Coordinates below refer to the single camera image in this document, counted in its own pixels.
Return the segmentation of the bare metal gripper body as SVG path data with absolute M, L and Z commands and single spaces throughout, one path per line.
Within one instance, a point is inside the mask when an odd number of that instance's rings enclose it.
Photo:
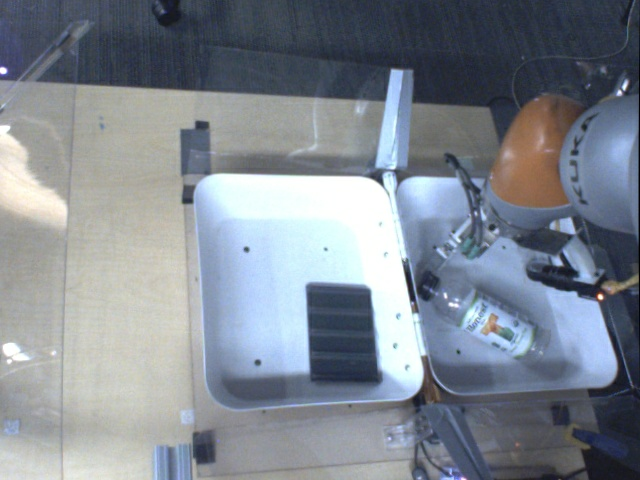
M 506 239 L 521 248 L 547 255 L 558 255 L 572 238 L 571 234 L 549 228 L 523 230 L 489 224 L 483 230 L 483 239 L 488 246 L 493 245 L 498 239 Z

